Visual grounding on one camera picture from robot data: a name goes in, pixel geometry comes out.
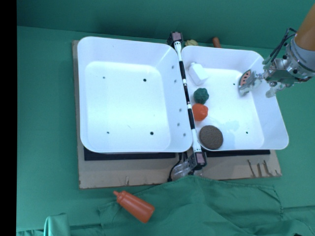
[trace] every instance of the green fabric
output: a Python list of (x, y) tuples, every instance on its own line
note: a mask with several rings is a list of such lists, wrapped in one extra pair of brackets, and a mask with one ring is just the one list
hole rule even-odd
[(71, 227), (63, 213), (47, 217), (43, 231), (17, 236), (315, 235), (315, 207), (283, 208), (270, 186), (187, 176), (136, 196), (156, 208), (146, 224), (114, 201), (98, 208), (101, 225)]

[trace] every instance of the white block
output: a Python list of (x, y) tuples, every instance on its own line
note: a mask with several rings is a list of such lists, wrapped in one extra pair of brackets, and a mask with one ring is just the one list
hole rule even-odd
[(202, 65), (195, 62), (190, 64), (188, 73), (196, 86), (203, 84), (208, 78), (208, 74), (206, 73)]

